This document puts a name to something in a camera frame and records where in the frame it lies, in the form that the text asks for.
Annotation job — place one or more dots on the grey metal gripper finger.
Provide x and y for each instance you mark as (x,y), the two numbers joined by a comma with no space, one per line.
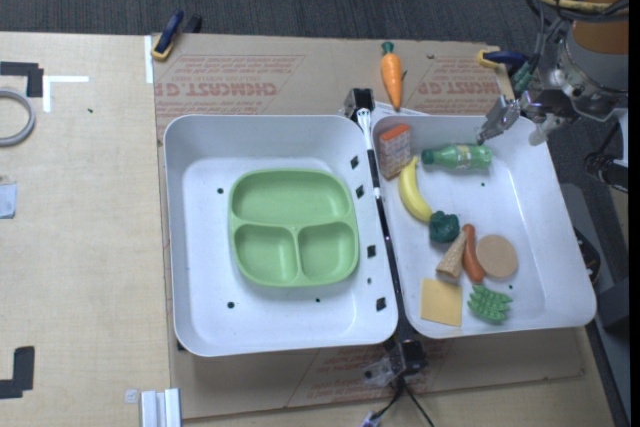
(544,129)
(500,117)

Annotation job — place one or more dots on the beige ice cream cone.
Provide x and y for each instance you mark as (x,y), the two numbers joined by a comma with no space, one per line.
(452,260)

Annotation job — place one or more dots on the yellow cheese slice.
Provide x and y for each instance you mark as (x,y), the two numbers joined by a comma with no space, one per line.
(441,302)

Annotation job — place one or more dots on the yellow banana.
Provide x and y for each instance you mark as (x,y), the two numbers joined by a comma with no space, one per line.
(411,195)

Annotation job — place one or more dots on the orange sausage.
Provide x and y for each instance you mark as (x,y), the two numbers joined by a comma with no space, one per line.
(472,260)

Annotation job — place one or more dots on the round tan biscuit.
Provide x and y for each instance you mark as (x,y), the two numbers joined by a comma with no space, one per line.
(496,256)

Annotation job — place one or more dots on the green broccoli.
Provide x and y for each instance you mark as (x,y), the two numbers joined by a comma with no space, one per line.
(443,227)

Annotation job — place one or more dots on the orange carrot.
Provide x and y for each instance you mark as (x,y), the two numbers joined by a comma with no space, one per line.
(392,75)

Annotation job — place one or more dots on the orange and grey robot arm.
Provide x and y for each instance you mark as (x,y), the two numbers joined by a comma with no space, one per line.
(602,30)

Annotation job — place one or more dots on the green divided plate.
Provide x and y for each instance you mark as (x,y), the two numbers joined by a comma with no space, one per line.
(292,195)

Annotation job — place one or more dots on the thin black and white rod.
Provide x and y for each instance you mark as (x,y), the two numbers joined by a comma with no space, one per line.
(385,225)

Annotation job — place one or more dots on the white plastic tray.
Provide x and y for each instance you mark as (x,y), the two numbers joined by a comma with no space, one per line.
(200,240)
(535,225)

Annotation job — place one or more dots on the green pea pods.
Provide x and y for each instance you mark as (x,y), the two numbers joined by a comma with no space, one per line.
(489,305)

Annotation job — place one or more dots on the green bottle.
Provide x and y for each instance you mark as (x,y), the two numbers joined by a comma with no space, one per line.
(460,157)

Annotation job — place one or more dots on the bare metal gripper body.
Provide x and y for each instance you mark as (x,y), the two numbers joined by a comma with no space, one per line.
(555,102)

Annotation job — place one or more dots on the orange carton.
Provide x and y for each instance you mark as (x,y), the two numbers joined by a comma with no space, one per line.
(395,152)

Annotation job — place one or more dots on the brown cardboard board red print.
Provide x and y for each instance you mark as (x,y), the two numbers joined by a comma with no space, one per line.
(240,80)

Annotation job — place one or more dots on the grey tape roll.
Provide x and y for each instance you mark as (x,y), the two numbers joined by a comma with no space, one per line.
(29,120)

